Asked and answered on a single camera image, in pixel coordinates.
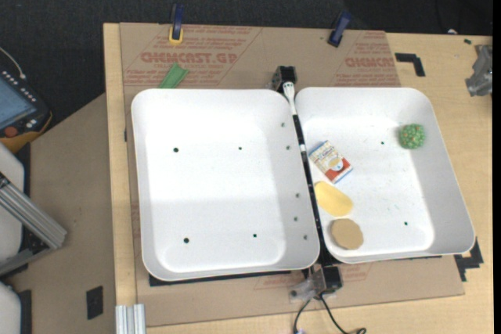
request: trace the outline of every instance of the white cable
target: white cable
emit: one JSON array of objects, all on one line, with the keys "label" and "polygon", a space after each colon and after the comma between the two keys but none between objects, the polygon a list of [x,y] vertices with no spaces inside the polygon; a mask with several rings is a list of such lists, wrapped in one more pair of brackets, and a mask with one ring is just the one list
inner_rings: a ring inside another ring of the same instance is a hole
[{"label": "white cable", "polygon": [[0,46],[0,51],[2,51],[7,57],[9,57],[9,59],[14,63],[14,66],[17,67],[17,69],[19,70],[19,77],[22,80],[26,80],[26,75],[24,75],[23,70],[21,69],[18,62],[2,46]]}]

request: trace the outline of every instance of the yellow clip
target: yellow clip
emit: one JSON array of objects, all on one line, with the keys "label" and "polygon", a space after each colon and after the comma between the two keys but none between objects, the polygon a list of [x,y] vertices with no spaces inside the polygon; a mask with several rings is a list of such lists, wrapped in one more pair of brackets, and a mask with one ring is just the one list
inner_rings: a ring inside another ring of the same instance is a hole
[{"label": "yellow clip", "polygon": [[173,27],[169,28],[169,42],[172,43],[173,45],[179,45],[182,42],[182,28],[181,31],[179,32],[179,39],[174,39],[172,37],[172,31]]}]

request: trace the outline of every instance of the blue screen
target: blue screen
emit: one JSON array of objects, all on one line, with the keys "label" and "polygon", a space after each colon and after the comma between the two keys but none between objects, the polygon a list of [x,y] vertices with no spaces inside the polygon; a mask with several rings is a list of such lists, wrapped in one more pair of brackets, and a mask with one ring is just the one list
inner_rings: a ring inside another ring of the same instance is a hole
[{"label": "blue screen", "polygon": [[35,110],[20,93],[0,78],[0,127],[8,127]]}]

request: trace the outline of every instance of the tan disc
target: tan disc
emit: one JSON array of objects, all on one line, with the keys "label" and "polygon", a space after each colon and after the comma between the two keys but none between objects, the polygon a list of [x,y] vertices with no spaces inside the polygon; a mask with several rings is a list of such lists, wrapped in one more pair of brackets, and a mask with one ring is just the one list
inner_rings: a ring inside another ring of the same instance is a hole
[{"label": "tan disc", "polygon": [[320,207],[334,217],[343,217],[353,208],[353,202],[348,196],[324,181],[315,184],[315,197]]},{"label": "tan disc", "polygon": [[338,246],[347,250],[356,250],[363,244],[362,230],[349,218],[334,220],[330,226],[330,234]]}]

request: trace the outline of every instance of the blue clamp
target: blue clamp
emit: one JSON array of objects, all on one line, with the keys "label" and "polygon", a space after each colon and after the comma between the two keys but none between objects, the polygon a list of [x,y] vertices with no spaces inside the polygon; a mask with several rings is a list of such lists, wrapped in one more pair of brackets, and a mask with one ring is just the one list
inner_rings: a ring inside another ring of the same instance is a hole
[{"label": "blue clamp", "polygon": [[171,20],[172,26],[169,29],[169,41],[170,43],[177,45],[182,42],[182,14],[185,11],[184,5],[176,5],[172,6],[171,11]]},{"label": "blue clamp", "polygon": [[327,41],[330,45],[339,46],[341,39],[343,38],[343,31],[348,26],[351,21],[351,14],[347,11],[341,12],[336,21],[336,27],[330,33],[329,40]]}]

